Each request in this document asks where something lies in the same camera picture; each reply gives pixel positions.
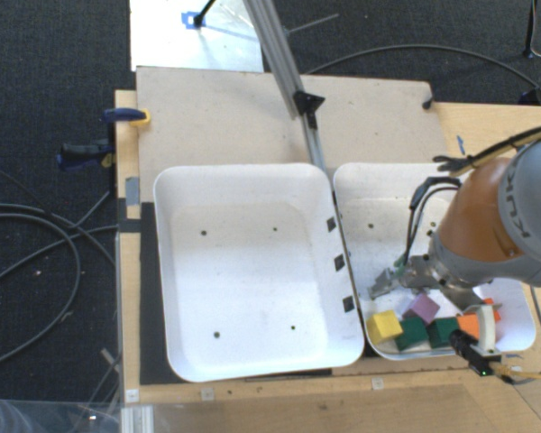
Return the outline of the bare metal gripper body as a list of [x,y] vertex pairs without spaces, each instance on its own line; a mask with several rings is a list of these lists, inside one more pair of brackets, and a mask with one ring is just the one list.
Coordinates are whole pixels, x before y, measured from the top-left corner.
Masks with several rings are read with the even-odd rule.
[[428,254],[412,256],[408,269],[409,289],[439,290],[459,310],[481,305],[473,286],[450,273],[435,257]]

